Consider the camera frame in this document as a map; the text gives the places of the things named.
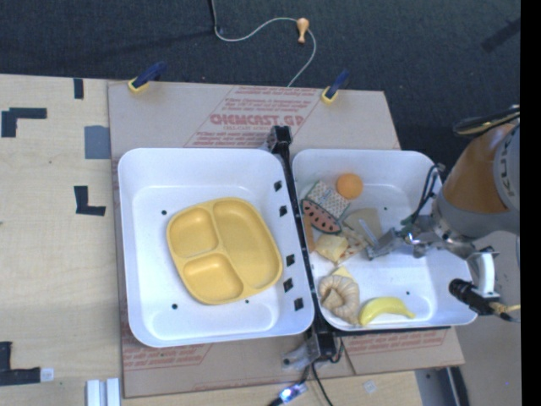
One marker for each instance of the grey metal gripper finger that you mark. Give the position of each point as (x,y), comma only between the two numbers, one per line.
(382,248)
(368,232)

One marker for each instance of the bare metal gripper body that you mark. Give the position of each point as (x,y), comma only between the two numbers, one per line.
(427,243)

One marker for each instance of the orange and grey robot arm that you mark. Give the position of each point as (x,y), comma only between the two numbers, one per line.
(477,184)

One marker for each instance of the beige bread slice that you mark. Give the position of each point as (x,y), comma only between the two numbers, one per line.
(367,218)

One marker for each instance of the pizza slice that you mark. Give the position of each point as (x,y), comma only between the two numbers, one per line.
(356,245)

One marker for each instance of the white plastic tray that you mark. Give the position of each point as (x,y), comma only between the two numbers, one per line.
(148,248)
(397,277)

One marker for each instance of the yellow cheese wedge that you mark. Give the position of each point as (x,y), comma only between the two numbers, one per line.
(331,247)

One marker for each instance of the small yellow cheese piece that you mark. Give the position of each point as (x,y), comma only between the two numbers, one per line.
(342,272)

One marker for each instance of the orange ball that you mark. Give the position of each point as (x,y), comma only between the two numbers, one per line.
(350,185)

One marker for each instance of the patterned white green packet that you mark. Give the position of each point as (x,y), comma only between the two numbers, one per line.
(331,197)

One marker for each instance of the red watermelon slice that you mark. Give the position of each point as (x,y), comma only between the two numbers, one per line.
(319,218)

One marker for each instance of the yellow banana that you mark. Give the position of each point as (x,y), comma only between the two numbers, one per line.
(382,307)

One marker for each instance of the orange carrot piece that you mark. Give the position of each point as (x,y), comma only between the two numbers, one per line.
(309,235)

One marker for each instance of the tan croissant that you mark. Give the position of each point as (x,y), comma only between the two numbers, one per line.
(343,296)

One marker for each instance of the thin black rod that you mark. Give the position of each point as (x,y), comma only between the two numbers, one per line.
(301,222)

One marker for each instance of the yellow divided plate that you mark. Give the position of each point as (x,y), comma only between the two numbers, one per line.
(228,248)

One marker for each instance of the tan toy drumstick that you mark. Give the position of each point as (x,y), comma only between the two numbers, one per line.
(302,27)

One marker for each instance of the brown cardboard board red print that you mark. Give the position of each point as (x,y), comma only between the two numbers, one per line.
(177,112)

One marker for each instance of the black cylinder on white bracket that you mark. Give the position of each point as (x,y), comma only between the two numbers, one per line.
(482,283)

